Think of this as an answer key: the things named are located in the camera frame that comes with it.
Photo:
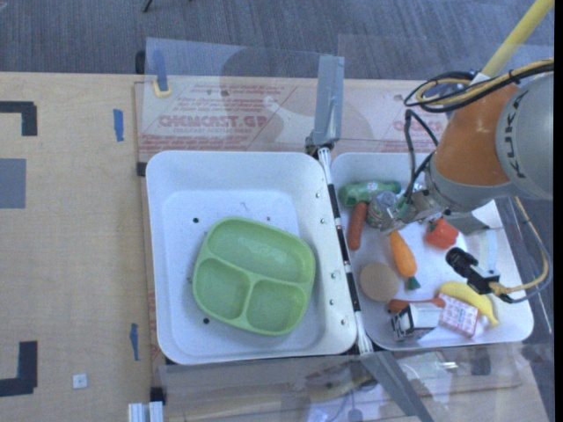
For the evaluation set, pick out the red bell pepper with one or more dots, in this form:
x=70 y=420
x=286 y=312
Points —
x=441 y=235

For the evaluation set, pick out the white carton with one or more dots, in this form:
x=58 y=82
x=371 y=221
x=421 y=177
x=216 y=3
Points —
x=420 y=317

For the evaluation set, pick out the orange sausage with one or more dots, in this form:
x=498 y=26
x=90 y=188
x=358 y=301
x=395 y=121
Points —
x=356 y=227

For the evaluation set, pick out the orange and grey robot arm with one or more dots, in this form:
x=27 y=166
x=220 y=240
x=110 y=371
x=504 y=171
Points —
x=475 y=139

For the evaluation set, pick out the thin black and white rod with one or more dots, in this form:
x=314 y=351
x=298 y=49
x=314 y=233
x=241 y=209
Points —
x=341 y=235

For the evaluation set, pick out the black cylinder on white bracket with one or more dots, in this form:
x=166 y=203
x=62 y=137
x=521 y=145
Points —
x=462 y=262

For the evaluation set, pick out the yellow banana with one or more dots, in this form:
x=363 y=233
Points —
x=470 y=296

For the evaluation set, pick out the green divided plate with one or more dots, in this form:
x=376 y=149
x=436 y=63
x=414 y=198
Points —
x=255 y=275

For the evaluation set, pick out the red and white packet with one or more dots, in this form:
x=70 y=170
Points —
x=459 y=317

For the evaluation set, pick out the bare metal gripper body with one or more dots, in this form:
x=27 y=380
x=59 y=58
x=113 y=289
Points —
x=420 y=207

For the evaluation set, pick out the white plastic tray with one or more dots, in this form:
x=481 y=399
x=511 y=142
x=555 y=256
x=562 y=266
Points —
x=176 y=253
x=433 y=266

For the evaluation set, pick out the orange carrot with green top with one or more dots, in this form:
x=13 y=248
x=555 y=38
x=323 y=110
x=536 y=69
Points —
x=402 y=255

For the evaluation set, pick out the tan round biscuit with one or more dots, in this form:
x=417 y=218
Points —
x=379 y=282

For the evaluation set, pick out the small white square tile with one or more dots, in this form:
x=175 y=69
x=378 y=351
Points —
x=79 y=381

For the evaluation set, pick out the brown cardboard board red print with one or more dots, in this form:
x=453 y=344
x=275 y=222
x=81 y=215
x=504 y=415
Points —
x=211 y=117

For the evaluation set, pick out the green and silver small can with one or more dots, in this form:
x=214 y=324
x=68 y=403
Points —
x=376 y=216

